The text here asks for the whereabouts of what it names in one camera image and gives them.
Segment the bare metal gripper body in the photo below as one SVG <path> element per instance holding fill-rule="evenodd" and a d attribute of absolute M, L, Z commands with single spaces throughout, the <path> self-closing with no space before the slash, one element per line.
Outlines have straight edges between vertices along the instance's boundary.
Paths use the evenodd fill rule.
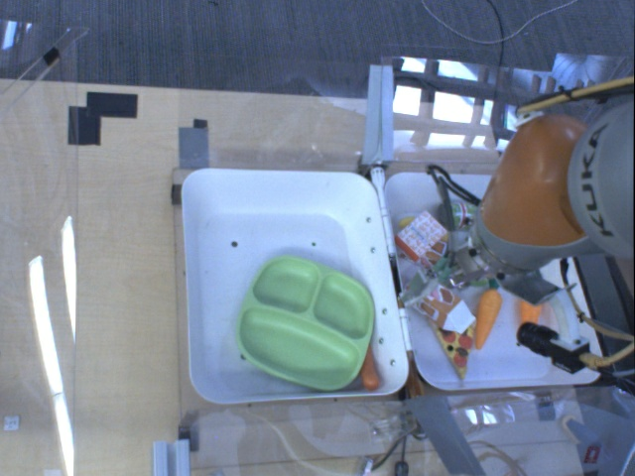
<path fill-rule="evenodd" d="M 449 233 L 447 256 L 450 268 L 448 281 L 452 287 L 467 287 L 496 277 L 484 244 L 470 231 Z"/>

